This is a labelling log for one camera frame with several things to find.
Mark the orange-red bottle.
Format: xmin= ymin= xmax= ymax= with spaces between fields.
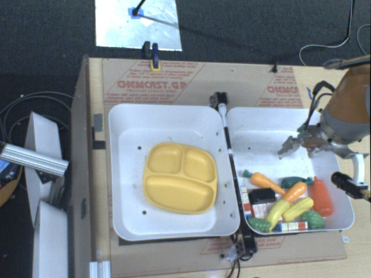
xmin=310 ymin=175 xmax=334 ymax=218

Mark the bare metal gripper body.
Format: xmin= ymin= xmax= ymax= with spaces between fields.
xmin=300 ymin=124 xmax=354 ymax=158

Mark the orange carrot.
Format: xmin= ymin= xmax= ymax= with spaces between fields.
xmin=282 ymin=177 xmax=314 ymax=204
xmin=242 ymin=169 xmax=286 ymax=195

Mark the black and white carton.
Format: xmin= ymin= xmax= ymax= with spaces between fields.
xmin=248 ymin=188 xmax=277 ymax=218

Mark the white plastic tray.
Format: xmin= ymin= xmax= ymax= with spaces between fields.
xmin=225 ymin=106 xmax=356 ymax=236
xmin=108 ymin=103 xmax=242 ymax=242

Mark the yellow divided plate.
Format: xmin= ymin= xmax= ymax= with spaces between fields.
xmin=142 ymin=141 xmax=219 ymax=215

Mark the yellow banana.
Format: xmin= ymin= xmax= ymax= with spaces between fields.
xmin=266 ymin=199 xmax=291 ymax=232

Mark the brown cardboard board red print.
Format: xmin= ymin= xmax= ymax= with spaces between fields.
xmin=101 ymin=57 xmax=348 ymax=278

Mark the dark green vegetable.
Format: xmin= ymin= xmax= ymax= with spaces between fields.
xmin=281 ymin=176 xmax=307 ymax=189

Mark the red white blue packet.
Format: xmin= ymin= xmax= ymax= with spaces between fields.
xmin=271 ymin=221 xmax=309 ymax=233

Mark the white and red carton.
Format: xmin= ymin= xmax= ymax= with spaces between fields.
xmin=238 ymin=185 xmax=253 ymax=220

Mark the black cylinder on white bracket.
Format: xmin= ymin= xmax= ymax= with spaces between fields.
xmin=330 ymin=153 xmax=370 ymax=200

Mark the yellow corn cob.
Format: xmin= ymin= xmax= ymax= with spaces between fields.
xmin=282 ymin=196 xmax=315 ymax=222

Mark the thin black and white rod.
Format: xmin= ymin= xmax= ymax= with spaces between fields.
xmin=219 ymin=103 xmax=253 ymax=243

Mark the green broccoli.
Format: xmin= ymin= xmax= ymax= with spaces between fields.
xmin=299 ymin=210 xmax=326 ymax=230

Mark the green bumpy vegetable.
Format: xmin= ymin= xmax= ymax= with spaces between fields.
xmin=246 ymin=216 xmax=272 ymax=232

